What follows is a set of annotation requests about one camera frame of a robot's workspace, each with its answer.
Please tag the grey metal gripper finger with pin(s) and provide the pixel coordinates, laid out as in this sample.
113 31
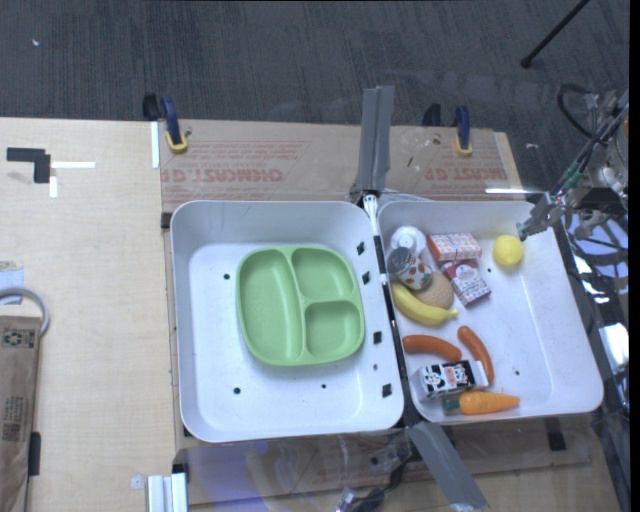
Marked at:
529 229
549 210

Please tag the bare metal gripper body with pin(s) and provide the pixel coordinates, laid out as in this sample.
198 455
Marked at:
592 172

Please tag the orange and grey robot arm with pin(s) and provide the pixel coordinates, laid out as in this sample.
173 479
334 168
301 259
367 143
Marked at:
625 131

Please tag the yellow lemon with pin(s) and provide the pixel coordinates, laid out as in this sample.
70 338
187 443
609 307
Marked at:
507 250

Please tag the orange and white carton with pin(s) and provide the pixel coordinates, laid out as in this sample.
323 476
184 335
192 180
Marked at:
454 246

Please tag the red and white carton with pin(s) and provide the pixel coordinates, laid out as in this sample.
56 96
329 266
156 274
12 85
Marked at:
470 285

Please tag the white plastic tray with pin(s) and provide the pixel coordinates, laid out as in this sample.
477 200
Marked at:
545 330
210 320

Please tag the tan round biscuit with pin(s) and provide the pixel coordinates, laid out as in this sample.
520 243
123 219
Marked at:
437 292

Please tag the white plastic bottle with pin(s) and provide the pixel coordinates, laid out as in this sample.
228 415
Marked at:
407 239

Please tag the strawberry print can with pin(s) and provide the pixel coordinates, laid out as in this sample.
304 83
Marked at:
412 270

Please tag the orange sausage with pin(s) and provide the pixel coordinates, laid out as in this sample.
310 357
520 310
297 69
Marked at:
431 346
477 350

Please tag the yellow banana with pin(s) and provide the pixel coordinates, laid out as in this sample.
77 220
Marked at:
417 309

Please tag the black stand leg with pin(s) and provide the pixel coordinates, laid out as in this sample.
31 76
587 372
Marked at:
552 32

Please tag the thin black and white rod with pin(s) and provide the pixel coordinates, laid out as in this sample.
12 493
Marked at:
381 260

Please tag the cow print milk carton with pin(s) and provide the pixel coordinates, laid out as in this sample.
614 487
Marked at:
447 380

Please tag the orange carrot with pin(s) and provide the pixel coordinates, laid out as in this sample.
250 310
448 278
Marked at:
487 402

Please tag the green divided plate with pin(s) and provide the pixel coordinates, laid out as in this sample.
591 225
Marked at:
300 305

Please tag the brown cardboard board red print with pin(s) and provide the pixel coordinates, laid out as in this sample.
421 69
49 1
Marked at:
260 165

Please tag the brown paper packet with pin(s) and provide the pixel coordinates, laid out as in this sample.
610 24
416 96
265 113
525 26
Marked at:
15 400

